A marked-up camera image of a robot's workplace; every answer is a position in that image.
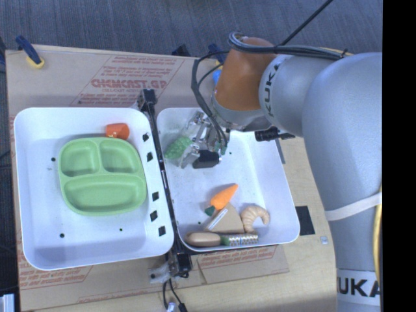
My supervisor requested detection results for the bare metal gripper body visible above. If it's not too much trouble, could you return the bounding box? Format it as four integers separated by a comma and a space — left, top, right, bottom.
193, 110, 229, 170

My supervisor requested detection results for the green broccoli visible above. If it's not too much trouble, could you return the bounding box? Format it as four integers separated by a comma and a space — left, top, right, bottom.
164, 136, 193, 161

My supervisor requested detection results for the thin black and white rod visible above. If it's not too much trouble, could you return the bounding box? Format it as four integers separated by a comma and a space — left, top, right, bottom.
144, 91, 183, 263

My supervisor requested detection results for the orange carrot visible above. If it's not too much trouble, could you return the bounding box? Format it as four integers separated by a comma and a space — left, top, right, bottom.
204, 183, 239, 217

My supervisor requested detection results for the white plastic tray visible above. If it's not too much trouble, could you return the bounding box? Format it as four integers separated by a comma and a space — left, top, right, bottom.
156, 107, 300, 252
13, 107, 175, 271

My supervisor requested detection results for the tan sandwich wedge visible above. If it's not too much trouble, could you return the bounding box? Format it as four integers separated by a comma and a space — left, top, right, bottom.
203, 202, 245, 235

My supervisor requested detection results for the beige croissant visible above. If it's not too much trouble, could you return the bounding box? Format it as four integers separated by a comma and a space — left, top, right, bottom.
240, 205, 271, 234

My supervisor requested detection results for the orange cup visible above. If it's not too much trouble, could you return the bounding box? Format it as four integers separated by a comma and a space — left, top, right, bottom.
105, 122, 130, 140

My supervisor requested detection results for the tan bread roll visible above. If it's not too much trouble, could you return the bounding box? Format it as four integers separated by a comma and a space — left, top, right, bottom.
185, 231, 223, 248

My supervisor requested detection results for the green divided plate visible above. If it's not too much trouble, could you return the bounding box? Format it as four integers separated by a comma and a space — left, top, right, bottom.
58, 137, 148, 216

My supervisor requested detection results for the brown cardboard board, red print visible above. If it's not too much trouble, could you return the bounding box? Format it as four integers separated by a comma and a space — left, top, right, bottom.
5, 44, 291, 312

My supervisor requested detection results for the black block with thin wires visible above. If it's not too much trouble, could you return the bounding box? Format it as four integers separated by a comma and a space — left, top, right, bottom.
166, 252, 194, 278
137, 88, 159, 111

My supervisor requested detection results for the black cylinder on white bracket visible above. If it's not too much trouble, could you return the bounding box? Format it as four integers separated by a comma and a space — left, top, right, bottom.
254, 126, 296, 165

